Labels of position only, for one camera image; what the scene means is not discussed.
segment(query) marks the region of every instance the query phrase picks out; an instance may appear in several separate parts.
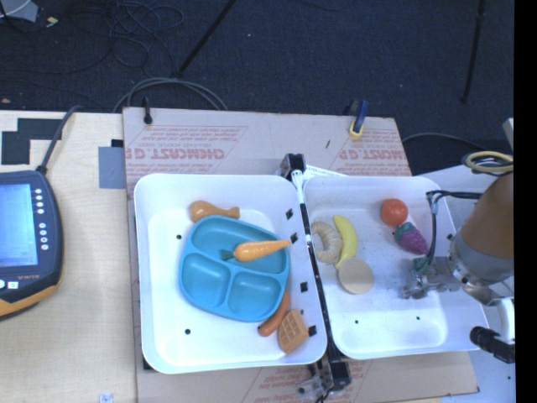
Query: blue plate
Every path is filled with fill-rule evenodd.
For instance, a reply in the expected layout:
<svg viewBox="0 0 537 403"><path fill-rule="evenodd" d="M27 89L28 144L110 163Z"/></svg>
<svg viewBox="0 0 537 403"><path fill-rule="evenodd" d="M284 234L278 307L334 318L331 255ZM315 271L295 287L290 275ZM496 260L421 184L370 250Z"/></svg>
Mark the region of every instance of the blue plate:
<svg viewBox="0 0 537 403"><path fill-rule="evenodd" d="M222 259L222 250L256 240L278 240L263 228L236 218L205 217L191 229L180 259L179 285L193 305L244 322L260 322L279 306L289 275L289 251L253 261Z"/></svg>

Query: brown waffle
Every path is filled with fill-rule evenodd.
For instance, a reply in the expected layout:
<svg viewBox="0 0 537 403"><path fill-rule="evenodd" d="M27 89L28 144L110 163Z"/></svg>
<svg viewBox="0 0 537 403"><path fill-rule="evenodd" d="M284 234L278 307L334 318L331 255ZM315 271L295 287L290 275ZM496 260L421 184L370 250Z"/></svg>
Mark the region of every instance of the brown waffle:
<svg viewBox="0 0 537 403"><path fill-rule="evenodd" d="M285 315L278 329L279 346L290 353L309 336L308 329L298 309L293 309Z"/></svg>

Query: toy banana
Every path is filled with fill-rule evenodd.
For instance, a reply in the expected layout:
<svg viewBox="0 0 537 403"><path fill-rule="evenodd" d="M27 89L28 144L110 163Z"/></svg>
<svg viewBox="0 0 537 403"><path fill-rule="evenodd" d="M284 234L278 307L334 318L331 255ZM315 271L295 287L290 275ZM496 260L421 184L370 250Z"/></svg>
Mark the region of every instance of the toy banana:
<svg viewBox="0 0 537 403"><path fill-rule="evenodd" d="M339 260L334 264L336 269L339 269L341 263L351 257L356 257L358 249L358 235L356 230L352 226L351 222L342 215L334 215L334 223L336 224L337 231L341 234L343 239L343 248L339 254Z"/></svg>

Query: screen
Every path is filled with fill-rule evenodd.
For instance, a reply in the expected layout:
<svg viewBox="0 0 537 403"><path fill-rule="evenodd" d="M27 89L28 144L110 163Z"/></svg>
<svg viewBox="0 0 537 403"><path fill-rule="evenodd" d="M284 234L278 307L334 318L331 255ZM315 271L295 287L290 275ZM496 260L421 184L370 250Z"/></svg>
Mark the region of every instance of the screen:
<svg viewBox="0 0 537 403"><path fill-rule="evenodd" d="M0 268L37 263L30 184L0 185Z"/></svg>

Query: black metal bar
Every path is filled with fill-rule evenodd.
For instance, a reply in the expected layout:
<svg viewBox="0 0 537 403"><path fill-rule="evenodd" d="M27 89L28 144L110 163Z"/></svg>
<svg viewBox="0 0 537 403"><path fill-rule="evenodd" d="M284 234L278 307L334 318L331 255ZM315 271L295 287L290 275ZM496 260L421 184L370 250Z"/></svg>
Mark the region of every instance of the black metal bar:
<svg viewBox="0 0 537 403"><path fill-rule="evenodd" d="M215 19L214 23L212 23L211 27L206 31L206 33L203 35L203 37L200 39L196 47L190 52L190 55L186 58L183 65L179 68L178 77L182 77L183 73L185 73L186 68L190 65L190 63L195 59L195 57L200 52L201 48L205 45L207 40L212 36L218 25L222 22L222 20L226 17L227 13L231 10L233 5L235 4L237 0L229 0L227 2L226 6L224 6L224 9L220 12L218 17Z"/></svg>
<svg viewBox="0 0 537 403"><path fill-rule="evenodd" d="M487 0L479 0L479 7L476 15L476 29L473 35L472 53L470 55L470 64L468 66L467 83L464 87L462 101L465 102L470 94L470 85L472 84L473 71L476 65L477 47L479 46L479 38L481 36L481 27L485 20L485 2Z"/></svg>

